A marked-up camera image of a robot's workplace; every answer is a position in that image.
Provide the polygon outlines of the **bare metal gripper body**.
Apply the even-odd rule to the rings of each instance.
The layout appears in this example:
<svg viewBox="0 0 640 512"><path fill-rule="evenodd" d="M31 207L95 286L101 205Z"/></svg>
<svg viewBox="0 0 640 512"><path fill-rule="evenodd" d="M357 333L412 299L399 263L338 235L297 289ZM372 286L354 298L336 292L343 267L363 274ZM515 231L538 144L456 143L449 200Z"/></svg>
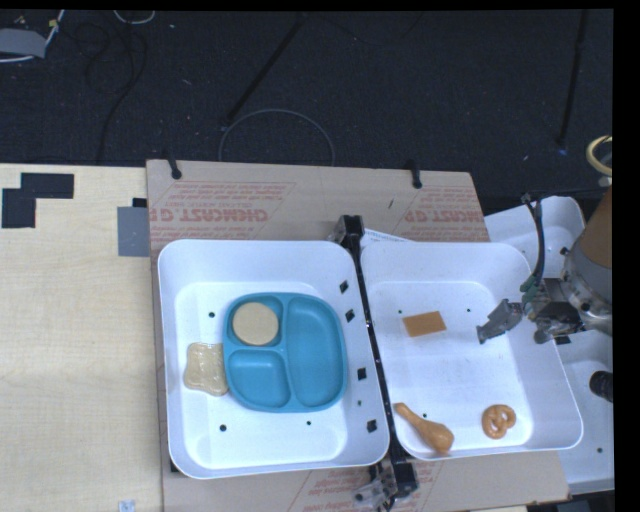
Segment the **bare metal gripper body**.
<svg viewBox="0 0 640 512"><path fill-rule="evenodd" d="M584 331L613 336L612 286L608 279L588 281L577 272L557 278L529 278L529 319L552 324L561 337Z"/></svg>

